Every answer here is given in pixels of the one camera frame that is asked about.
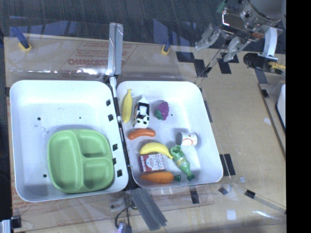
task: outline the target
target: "green bottle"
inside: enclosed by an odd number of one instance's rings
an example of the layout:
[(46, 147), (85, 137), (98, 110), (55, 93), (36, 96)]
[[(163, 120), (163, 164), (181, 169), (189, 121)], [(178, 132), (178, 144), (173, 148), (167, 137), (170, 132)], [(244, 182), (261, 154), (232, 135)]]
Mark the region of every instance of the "green bottle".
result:
[(185, 153), (181, 150), (181, 146), (176, 145), (170, 149), (170, 154), (180, 170), (182, 170), (187, 179), (190, 181), (194, 179), (194, 174), (190, 170), (190, 162), (187, 160)]

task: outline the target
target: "dark floor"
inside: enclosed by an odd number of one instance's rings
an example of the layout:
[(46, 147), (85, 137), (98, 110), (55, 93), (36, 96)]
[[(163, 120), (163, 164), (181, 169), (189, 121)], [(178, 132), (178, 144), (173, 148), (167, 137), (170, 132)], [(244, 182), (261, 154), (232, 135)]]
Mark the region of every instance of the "dark floor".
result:
[[(79, 35), (107, 39), (102, 24), (124, 25), (124, 41), (165, 43), (162, 29), (174, 32), (176, 45), (194, 46), (201, 39), (209, 23), (220, 25), (222, 16), (217, 7), (223, 0), (0, 0), (0, 27), (4, 36), (10, 26), (31, 21), (76, 21), (87, 23), (88, 30)], [(228, 0), (238, 5), (238, 0)], [(284, 32), (278, 39), (276, 53), (285, 53)], [(251, 43), (245, 50), (263, 51), (264, 40)], [(4, 53), (0, 49), (0, 221), (10, 217), (10, 184), (8, 155), (8, 123)]]

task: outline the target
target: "green connector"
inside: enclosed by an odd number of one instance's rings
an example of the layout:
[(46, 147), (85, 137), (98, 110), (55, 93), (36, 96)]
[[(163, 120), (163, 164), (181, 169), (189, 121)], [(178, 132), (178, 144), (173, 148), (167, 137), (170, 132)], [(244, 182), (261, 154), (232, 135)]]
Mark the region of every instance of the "green connector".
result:
[(218, 5), (217, 13), (222, 14), (223, 11), (224, 11), (225, 6), (226, 6), (226, 3), (225, 3), (225, 0), (223, 0), (223, 1)]

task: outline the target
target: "white tray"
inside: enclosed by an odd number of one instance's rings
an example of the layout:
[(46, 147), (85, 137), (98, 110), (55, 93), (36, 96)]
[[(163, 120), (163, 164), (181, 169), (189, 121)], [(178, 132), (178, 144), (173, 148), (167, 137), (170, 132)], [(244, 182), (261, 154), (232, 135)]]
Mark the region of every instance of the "white tray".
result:
[[(133, 108), (141, 95), (144, 95), (150, 104), (150, 129), (155, 130), (156, 136), (151, 138), (141, 136), (129, 140), (127, 135), (133, 130), (133, 116), (128, 123), (123, 123), (128, 154), (133, 177), (138, 185), (144, 188), (160, 188), (181, 185), (195, 185), (214, 183), (223, 176), (223, 167), (219, 157), (213, 131), (199, 88), (189, 82), (170, 81), (125, 81), (117, 87), (120, 111), (127, 89), (132, 89)], [(154, 116), (154, 110), (160, 101), (169, 104), (169, 116), (165, 121)], [(159, 142), (169, 149), (176, 145), (175, 137), (178, 132), (192, 132), (198, 135), (198, 144), (195, 147), (183, 147), (190, 162), (191, 171), (195, 179), (188, 181), (186, 175), (176, 166), (173, 160), (163, 155), (167, 171), (174, 175), (180, 174), (180, 182), (169, 184), (155, 184), (140, 178), (139, 150), (148, 142)]]
[[(118, 192), (126, 187), (128, 172), (107, 85), (96, 81), (24, 80), (11, 87), (10, 103), (16, 190), (21, 198), (39, 202)], [(66, 129), (96, 130), (107, 137), (111, 149), (117, 144), (118, 148), (112, 150), (115, 177), (108, 188), (66, 194), (53, 186), (47, 143), (53, 133)]]

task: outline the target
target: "table surface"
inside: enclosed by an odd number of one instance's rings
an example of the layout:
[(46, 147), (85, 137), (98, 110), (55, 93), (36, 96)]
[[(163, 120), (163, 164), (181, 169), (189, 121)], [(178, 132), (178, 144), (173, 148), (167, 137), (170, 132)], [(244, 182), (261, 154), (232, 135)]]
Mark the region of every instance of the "table surface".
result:
[[(46, 36), (28, 37), (30, 43), (41, 43)], [(63, 43), (108, 42), (76, 36), (48, 38)], [(8, 37), (5, 44), (14, 40)], [(227, 65), (221, 56), (217, 58), (208, 76), (198, 81), (198, 63), (206, 67), (218, 49), (197, 52), (189, 46), (171, 46), (169, 54), (163, 55), (162, 45), (158, 44), (124, 42), (123, 46), (123, 75), (118, 78), (119, 83), (128, 79), (167, 79), (198, 84), (223, 160), (224, 175), (217, 183), (150, 190), (167, 219), (166, 226), (154, 232), (285, 232), (285, 132), (276, 111), (285, 77), (247, 68), (243, 63), (247, 52), (243, 51)], [(5, 53), (7, 87), (21, 79), (32, 79), (29, 73), (25, 77), (12, 71), (16, 67), (14, 58), (10, 57), (13, 52)], [(285, 55), (276, 54), (276, 57), (278, 62), (286, 64)], [(42, 61), (53, 62), (49, 57), (43, 57)], [(24, 70), (32, 68), (33, 63), (33, 59), (24, 58)], [(155, 67), (162, 67), (167, 73), (159, 75)], [(21, 227), (14, 232), (117, 232), (114, 220), (124, 206), (127, 191), (39, 203), (26, 202), (17, 194), (10, 113), (8, 119), (13, 215), (21, 218)], [(137, 210), (129, 208), (129, 220), (133, 232), (148, 232)], [(127, 223), (125, 212), (119, 217), (121, 221)]]

